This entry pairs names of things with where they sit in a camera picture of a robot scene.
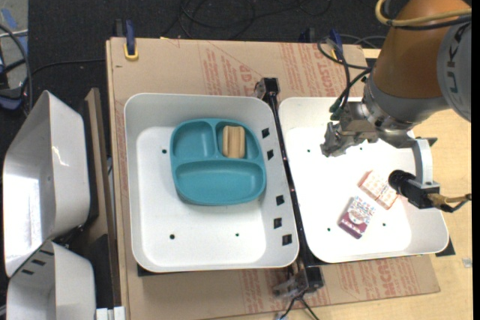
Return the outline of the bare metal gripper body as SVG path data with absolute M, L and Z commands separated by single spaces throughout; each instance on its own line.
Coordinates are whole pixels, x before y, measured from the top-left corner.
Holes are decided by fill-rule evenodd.
M 408 148 L 414 141 L 410 133 L 411 123 L 393 118 L 375 103 L 350 101 L 340 116 L 339 136 L 353 136 L 355 145 L 360 145 L 365 140 L 375 143 L 381 139 L 395 148 Z

